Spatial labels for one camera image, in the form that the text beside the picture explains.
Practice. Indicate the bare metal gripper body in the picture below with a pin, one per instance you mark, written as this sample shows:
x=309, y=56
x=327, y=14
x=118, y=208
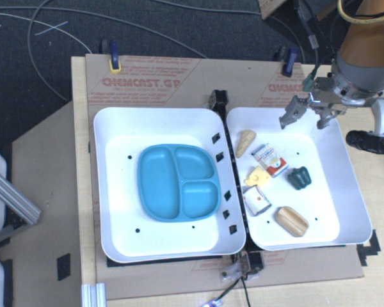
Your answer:
x=334, y=96

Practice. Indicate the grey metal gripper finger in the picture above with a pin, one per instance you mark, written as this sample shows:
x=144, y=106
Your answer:
x=325, y=119
x=291, y=114

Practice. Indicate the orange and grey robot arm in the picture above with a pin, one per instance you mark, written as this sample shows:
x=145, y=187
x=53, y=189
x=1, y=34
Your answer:
x=368, y=30

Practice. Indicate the white and red carton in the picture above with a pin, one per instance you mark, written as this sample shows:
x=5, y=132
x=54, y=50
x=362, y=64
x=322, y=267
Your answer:
x=270, y=160

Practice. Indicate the dark green bell pepper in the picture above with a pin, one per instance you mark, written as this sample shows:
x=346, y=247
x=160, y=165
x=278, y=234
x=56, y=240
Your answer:
x=299, y=177

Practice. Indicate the yellow cheese wedge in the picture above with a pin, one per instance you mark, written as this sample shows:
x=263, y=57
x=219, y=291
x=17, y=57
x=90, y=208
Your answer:
x=257, y=177

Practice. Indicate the thin black rod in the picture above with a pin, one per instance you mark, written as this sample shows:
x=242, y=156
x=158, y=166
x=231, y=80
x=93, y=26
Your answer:
x=234, y=171

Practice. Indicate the white plastic tray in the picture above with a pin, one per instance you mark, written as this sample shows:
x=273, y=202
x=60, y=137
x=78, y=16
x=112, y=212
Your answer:
x=166, y=184
x=326, y=209

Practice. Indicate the small white and orange carton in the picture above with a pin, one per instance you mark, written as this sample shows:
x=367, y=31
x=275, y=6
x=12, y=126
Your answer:
x=256, y=201

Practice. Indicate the brown cardboard board red print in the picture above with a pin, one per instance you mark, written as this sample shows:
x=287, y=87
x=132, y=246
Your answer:
x=192, y=75

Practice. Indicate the tan hot dog bun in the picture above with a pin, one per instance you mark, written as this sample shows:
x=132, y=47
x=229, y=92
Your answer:
x=291, y=221

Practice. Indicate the blue divided plate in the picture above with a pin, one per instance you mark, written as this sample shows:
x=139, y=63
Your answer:
x=176, y=182

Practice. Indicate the black cylinder on white bracket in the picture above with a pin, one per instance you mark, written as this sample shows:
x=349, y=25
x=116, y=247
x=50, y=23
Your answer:
x=372, y=130

